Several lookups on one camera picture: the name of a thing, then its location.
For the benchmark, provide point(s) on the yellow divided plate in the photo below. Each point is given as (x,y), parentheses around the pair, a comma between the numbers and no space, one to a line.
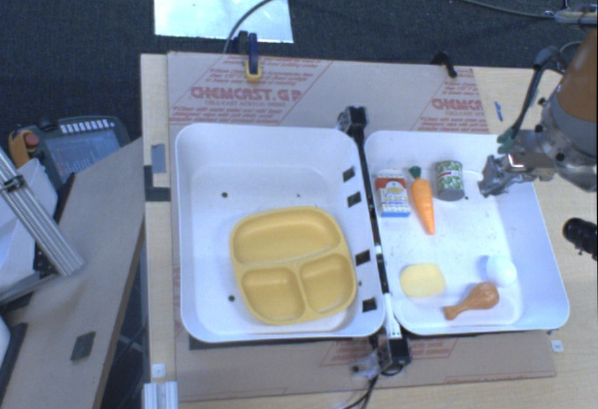
(280,234)

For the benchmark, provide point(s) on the white plastic tray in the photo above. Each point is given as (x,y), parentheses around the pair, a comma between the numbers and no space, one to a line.
(261,164)
(467,239)

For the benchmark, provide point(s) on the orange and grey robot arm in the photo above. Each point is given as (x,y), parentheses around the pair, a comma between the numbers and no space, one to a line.
(581,75)

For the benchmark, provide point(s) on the white egg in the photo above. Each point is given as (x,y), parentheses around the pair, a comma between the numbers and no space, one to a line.
(502,271)

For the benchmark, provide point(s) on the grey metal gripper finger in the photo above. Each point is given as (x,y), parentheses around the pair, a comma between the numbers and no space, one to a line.
(496,164)
(490,187)

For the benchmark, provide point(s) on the orange carrot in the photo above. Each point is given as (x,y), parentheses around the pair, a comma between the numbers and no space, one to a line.
(422,201)

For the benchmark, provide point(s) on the pale yellow biscuit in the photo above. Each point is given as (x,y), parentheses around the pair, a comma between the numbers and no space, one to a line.
(422,279)

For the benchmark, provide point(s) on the black cylinder on white bracket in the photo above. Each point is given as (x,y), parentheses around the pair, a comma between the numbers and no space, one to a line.
(581,234)

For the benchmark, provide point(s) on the thin black and white rod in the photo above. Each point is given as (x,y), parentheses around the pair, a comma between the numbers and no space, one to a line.
(376,234)

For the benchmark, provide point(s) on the green can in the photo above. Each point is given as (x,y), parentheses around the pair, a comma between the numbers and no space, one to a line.
(449,180)

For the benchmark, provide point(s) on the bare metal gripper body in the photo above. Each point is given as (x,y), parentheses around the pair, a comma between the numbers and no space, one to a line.
(537,159)

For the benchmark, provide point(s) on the brown cardboard board red print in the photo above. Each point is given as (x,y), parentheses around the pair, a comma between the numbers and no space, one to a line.
(299,85)

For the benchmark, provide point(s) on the orange white and blue carton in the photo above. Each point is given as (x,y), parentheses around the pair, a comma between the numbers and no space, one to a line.
(392,194)

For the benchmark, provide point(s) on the orange chicken drumstick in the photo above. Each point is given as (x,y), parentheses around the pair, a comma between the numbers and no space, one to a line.
(479,297)

